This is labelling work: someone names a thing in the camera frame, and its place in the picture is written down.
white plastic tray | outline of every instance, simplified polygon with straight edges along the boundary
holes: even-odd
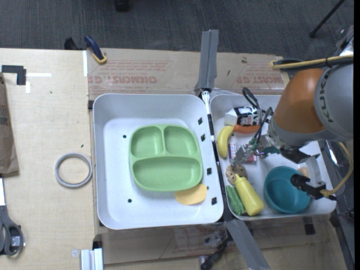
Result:
[[[223,200],[202,100],[185,94],[104,94],[94,102],[93,122],[97,211],[107,228],[208,224],[221,218]],[[203,163],[201,182],[208,187],[205,201],[182,205],[174,192],[148,191],[136,185],[130,173],[129,141],[137,128],[150,124],[175,124],[193,131]]]
[[[273,110],[276,109],[276,105],[280,99],[280,96],[267,96],[267,95],[258,95],[256,96],[260,107],[263,110],[266,110],[268,107],[272,107]],[[243,95],[239,94],[219,94],[214,96],[210,101],[210,110],[213,117],[213,124],[214,124],[214,131],[215,136],[220,132],[220,130],[224,127],[224,117],[225,113],[228,112],[230,109],[234,107],[242,107],[242,106],[249,106],[249,102]],[[264,124],[262,133],[265,134],[267,131],[267,123]],[[253,137],[253,134],[250,135],[243,135],[234,133],[233,136],[229,139],[229,142],[236,142],[239,144],[247,144],[249,143],[250,139]],[[302,152],[308,155],[315,155],[321,154],[320,147],[318,142],[311,142],[310,144],[303,147]],[[226,167],[230,164],[228,158],[223,159],[220,158],[221,169],[224,176],[224,181],[226,185],[231,185],[225,176]],[[319,163],[319,168],[321,172],[321,179],[326,183],[327,189],[332,189],[331,181],[329,179],[329,175],[326,170],[325,162],[322,158],[322,155],[317,158]],[[335,207],[336,202],[331,201],[326,198],[322,198],[319,200],[311,199],[309,206],[305,211],[299,214],[281,214],[276,212],[275,210],[271,209],[265,202],[264,194],[263,194],[263,183],[265,181],[266,175],[269,171],[277,166],[288,166],[295,169],[298,169],[305,164],[295,164],[290,160],[285,159],[280,154],[270,154],[265,159],[258,159],[255,164],[253,163],[245,163],[243,164],[249,182],[253,185],[256,192],[259,194],[260,198],[264,201],[265,209],[258,215],[249,217],[245,215],[238,216],[235,213],[234,216],[238,217],[239,219],[251,221],[251,220],[259,220],[259,219],[269,219],[269,218],[284,218],[284,217],[292,217],[292,216],[309,216],[309,215],[321,215],[321,214],[328,214],[331,213]]]

wooden table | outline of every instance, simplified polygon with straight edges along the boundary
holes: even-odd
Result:
[[[16,85],[16,74],[5,73],[8,104],[20,171],[4,176],[10,217],[25,235],[26,247],[15,258],[0,256],[1,269],[80,269],[79,250],[91,249],[95,235],[92,182],[77,189],[62,187],[55,178],[57,159],[68,152],[91,157],[88,83],[83,51],[0,49],[2,65],[22,65],[31,77],[30,93]],[[75,159],[64,162],[62,176],[81,181],[87,167]],[[325,242],[267,248],[273,269],[345,269],[334,228],[324,223]],[[239,253],[217,265],[246,269]],[[198,257],[106,265],[106,269],[198,269]]]

brown paper bag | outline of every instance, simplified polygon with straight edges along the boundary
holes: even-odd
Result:
[[[8,174],[18,169],[19,163],[7,106],[5,79],[0,73],[0,173]]]

yellow cable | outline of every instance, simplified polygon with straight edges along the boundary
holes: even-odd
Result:
[[[349,153],[348,149],[345,147],[345,145],[343,143],[339,142],[339,145],[343,149],[343,151],[345,152],[345,154],[346,154],[346,156],[348,158],[348,161],[349,161],[349,164],[350,164],[349,170],[348,170],[348,173],[343,178],[343,180],[341,180],[340,183],[333,190],[327,190],[327,189],[320,190],[320,193],[323,194],[323,196],[325,198],[329,198],[329,196],[331,196],[337,190],[339,190],[340,187],[346,182],[347,179],[349,179],[350,175],[353,173],[354,164],[353,164],[353,160],[351,159],[350,153]]]
[[[326,62],[334,62],[339,61],[343,59],[351,59],[354,58],[354,54],[344,55],[344,56],[334,56],[324,59],[317,59],[317,60],[310,60],[310,61],[303,61],[303,62],[295,62],[295,63],[287,63],[287,64],[278,64],[274,65],[274,62],[277,62],[276,60],[272,60],[270,62],[270,68],[278,70],[278,69],[291,69],[291,68],[299,68],[304,66],[311,66],[316,64],[322,64]]]

teal object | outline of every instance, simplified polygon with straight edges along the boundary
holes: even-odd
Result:
[[[203,177],[199,144],[183,126],[153,124],[136,129],[129,156],[132,176],[146,190],[186,190]]]
[[[296,214],[308,207],[310,197],[290,182],[294,174],[301,175],[291,167],[279,166],[273,168],[266,176],[264,197],[266,203],[274,210],[285,214]]]

